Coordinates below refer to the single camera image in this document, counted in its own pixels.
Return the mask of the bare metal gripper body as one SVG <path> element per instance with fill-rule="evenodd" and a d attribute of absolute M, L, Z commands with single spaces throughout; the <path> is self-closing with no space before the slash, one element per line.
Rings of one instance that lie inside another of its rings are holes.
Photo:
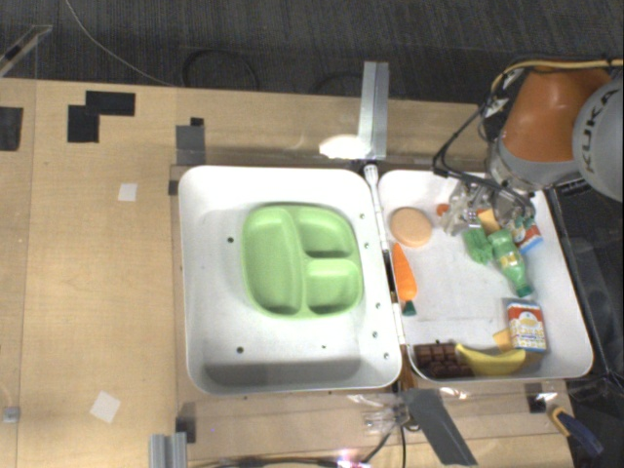
<path fill-rule="evenodd" d="M 480 214 L 492 212 L 498 222 L 535 217 L 535 207 L 530 198 L 515 189 L 509 179 L 497 182 L 491 177 L 484 177 L 481 186 L 485 191 L 480 202 Z"/>

